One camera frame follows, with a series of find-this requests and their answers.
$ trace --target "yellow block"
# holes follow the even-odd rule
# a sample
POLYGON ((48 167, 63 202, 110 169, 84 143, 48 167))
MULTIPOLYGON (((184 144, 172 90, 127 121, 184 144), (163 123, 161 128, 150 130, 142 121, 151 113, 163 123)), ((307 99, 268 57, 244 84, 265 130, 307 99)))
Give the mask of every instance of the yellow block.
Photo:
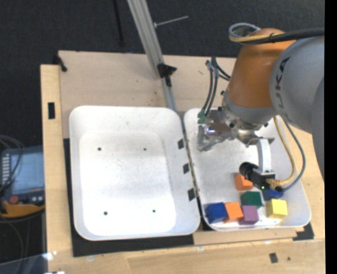
POLYGON ((266 214, 268 218, 283 218, 287 215, 287 203, 285 200, 271 199, 266 202, 266 214))

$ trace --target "black floor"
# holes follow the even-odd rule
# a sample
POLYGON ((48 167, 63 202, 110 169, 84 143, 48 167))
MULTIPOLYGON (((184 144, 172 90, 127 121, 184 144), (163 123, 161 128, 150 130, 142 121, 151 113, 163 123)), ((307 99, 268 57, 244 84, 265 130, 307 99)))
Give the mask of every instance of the black floor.
MULTIPOLYGON (((123 46, 113 0, 0 0, 0 134, 42 144, 39 67, 58 50, 143 53, 127 1, 116 1, 123 46)), ((189 16, 157 28, 167 55, 236 57, 239 45, 229 41, 228 28, 237 22, 283 31, 325 24, 325 0, 147 2, 156 23, 189 16)), ((27 256, 43 251, 40 217, 15 227, 27 256)), ((14 228, 0 225, 0 263, 24 255, 19 244, 14 228)))

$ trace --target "orange block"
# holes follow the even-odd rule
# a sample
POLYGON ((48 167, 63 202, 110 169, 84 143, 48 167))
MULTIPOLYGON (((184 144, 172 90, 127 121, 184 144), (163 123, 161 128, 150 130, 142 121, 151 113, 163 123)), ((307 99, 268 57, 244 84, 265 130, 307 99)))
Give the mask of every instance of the orange block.
POLYGON ((236 187, 238 191, 246 191, 253 188, 253 183, 244 178, 240 173, 238 173, 235 177, 236 187))
POLYGON ((228 213, 228 217, 223 220, 224 223, 238 221, 244 216, 239 202, 229 202, 225 203, 224 205, 228 213))

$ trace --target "black clamp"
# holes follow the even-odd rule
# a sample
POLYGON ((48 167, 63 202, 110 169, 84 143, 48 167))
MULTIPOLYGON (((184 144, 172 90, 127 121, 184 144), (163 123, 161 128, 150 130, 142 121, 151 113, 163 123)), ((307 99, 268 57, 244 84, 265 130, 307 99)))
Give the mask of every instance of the black clamp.
POLYGON ((166 64, 160 63, 157 66, 159 75, 161 78, 165 78, 166 85, 172 87, 172 82, 170 81, 170 76, 177 70, 176 67, 168 66, 166 64))

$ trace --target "blue block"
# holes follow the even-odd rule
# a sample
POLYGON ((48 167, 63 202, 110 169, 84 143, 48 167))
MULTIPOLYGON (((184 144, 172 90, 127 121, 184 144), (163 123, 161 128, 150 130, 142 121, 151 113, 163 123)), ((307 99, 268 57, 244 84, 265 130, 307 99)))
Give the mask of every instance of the blue block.
POLYGON ((224 218, 228 217, 228 212, 223 202, 208 205, 205 209, 205 213, 210 224, 223 221, 224 218))
POLYGON ((277 192, 272 189, 262 190, 262 196, 265 201, 269 201, 271 199, 279 199, 283 196, 283 192, 277 192))

